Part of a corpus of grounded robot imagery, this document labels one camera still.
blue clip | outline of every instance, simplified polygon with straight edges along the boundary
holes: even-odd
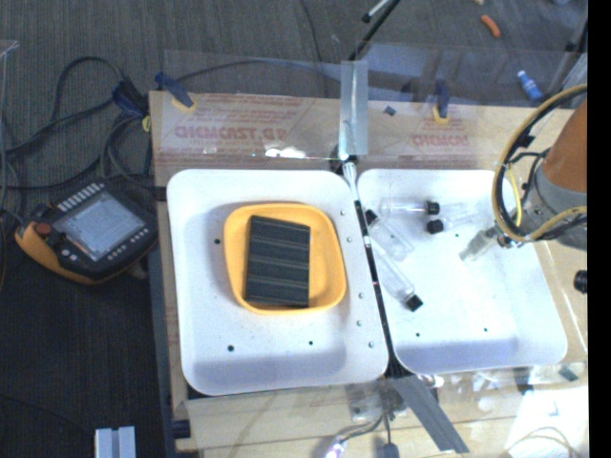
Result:
[[[448,117],[450,93],[443,80],[435,81],[435,96],[437,99],[432,107],[432,116],[438,124],[446,124],[450,120]]]
[[[177,107],[186,112],[193,112],[195,110],[196,103],[177,80],[164,72],[159,72],[155,75],[155,81],[157,81],[162,90],[167,90],[174,97],[173,103]]]

carrot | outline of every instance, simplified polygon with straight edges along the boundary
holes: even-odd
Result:
[[[493,35],[493,37],[500,37],[500,29],[498,28],[496,22],[490,16],[482,15],[481,21],[486,25],[488,29],[490,29],[490,33]]]

black cap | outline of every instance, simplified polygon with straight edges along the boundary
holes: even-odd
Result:
[[[405,305],[411,312],[415,312],[424,303],[420,300],[420,297],[414,294],[405,301]]]
[[[427,200],[427,214],[429,214],[429,216],[436,216],[439,214],[439,203]]]
[[[371,209],[365,211],[365,220],[367,221],[367,225],[372,225],[376,219],[378,219],[378,216]]]
[[[441,219],[429,220],[427,222],[427,231],[431,234],[437,234],[443,231],[443,222]]]

black pole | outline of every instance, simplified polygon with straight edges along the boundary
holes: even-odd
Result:
[[[375,33],[378,31],[378,29],[380,29],[380,27],[382,26],[382,24],[384,24],[384,21],[388,18],[388,16],[392,13],[392,11],[394,10],[394,8],[399,5],[399,2],[401,0],[391,0],[389,2],[389,4],[387,5],[387,7],[384,9],[384,12],[382,13],[382,15],[380,16],[380,18],[378,20],[375,21],[375,23],[371,26],[371,29],[369,29],[369,32],[365,35],[365,37],[363,37],[363,39],[361,40],[361,42],[359,43],[359,45],[357,46],[356,50],[354,50],[352,52],[352,54],[350,55],[350,57],[348,58],[348,61],[354,61],[357,56],[361,53],[361,51],[365,48],[365,46],[369,43],[369,41],[371,40],[371,38],[375,35]]]

